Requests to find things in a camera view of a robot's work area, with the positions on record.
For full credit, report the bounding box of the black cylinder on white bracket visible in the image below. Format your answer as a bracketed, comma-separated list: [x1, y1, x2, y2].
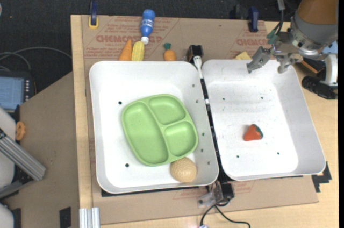
[301, 53, 339, 100]

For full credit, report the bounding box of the brown cardboard board red print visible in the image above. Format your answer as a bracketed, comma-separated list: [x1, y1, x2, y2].
[81, 15, 327, 225]

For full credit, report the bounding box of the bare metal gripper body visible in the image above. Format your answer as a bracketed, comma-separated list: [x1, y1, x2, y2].
[270, 30, 328, 60]

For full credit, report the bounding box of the green divided plate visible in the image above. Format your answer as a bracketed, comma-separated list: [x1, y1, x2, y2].
[120, 94, 199, 167]

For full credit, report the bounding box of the blue bottle white cap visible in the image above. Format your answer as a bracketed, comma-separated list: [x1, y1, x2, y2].
[139, 9, 156, 45]

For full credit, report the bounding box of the small orange carrot green top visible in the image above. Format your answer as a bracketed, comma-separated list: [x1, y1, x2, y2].
[163, 42, 177, 62]

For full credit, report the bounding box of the thin black and white rod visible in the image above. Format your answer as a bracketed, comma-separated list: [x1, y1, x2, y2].
[192, 55, 224, 184]

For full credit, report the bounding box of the yellow corn cob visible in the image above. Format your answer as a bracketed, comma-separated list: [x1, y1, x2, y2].
[131, 40, 145, 62]

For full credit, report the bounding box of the white plastic tray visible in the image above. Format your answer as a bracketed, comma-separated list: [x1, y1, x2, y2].
[201, 59, 327, 182]
[89, 60, 220, 195]

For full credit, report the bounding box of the red strawberry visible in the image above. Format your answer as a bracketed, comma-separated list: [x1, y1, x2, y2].
[243, 124, 264, 142]

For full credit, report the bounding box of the beige round bread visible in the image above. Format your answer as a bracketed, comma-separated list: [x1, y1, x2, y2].
[169, 156, 198, 183]

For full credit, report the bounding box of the yellow cheese wedge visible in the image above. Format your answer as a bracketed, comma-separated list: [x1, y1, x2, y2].
[234, 51, 253, 61]

